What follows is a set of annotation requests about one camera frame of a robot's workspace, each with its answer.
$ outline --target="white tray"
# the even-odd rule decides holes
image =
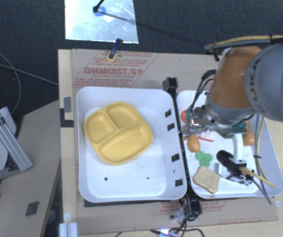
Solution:
[[[177,96],[177,106],[178,111],[181,113],[183,110],[186,110],[190,104],[193,102],[195,91],[182,91]],[[205,103],[205,95],[202,94],[196,102],[196,107],[202,106]],[[249,121],[249,127],[251,131],[255,131],[255,122],[256,118],[253,117]],[[233,140],[232,139],[223,139],[220,135],[216,134],[215,141],[209,142],[205,140],[200,140],[201,151],[211,154],[213,159],[209,166],[209,169],[219,173],[222,177],[229,176],[229,172],[223,166],[221,166],[216,159],[216,154],[219,150],[226,150],[233,154]],[[243,198],[243,197],[262,197],[263,194],[257,188],[254,183],[244,185],[237,182],[221,178],[218,184],[218,191],[215,194],[209,193],[204,188],[196,185],[193,182],[193,176],[196,174],[198,168],[200,167],[199,161],[196,159],[196,154],[191,153],[184,142],[186,159],[189,169],[189,174],[191,177],[192,188],[195,193],[205,199],[214,199],[214,198]],[[247,161],[247,168],[253,169],[256,172],[255,161],[254,161],[254,146],[244,146],[243,157]],[[261,165],[263,171],[268,178],[268,180],[273,183],[276,188],[265,185],[266,192],[269,196],[278,196],[283,192],[283,177],[281,170],[275,155],[271,137],[267,128],[266,123],[264,124],[261,140],[260,140],[260,155],[261,155]]]
[[[119,101],[127,102],[139,111],[153,132],[153,143],[132,161],[109,165],[90,145],[83,124],[93,112]],[[184,196],[187,189],[185,170],[174,105],[168,93],[159,89],[85,87],[78,92],[76,105],[79,189],[86,200],[171,200]],[[168,131],[171,124],[174,128]]]

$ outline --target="blue clamp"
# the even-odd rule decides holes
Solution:
[[[106,59],[110,62],[113,62],[116,58],[116,52],[117,50],[119,50],[121,48],[123,44],[123,40],[122,39],[116,39],[116,42],[112,48],[112,50],[107,54]]]

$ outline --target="silver metal sheet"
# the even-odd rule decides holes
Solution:
[[[133,0],[65,0],[65,27],[68,40],[138,43]]]

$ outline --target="yellow plate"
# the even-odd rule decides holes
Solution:
[[[96,153],[112,165],[136,158],[153,141],[149,125],[125,102],[116,102],[92,113],[84,123],[84,131]]]

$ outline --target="toy bread slice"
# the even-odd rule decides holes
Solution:
[[[220,175],[210,170],[209,168],[201,166],[193,177],[193,182],[205,188],[210,193],[215,193],[218,189]]]

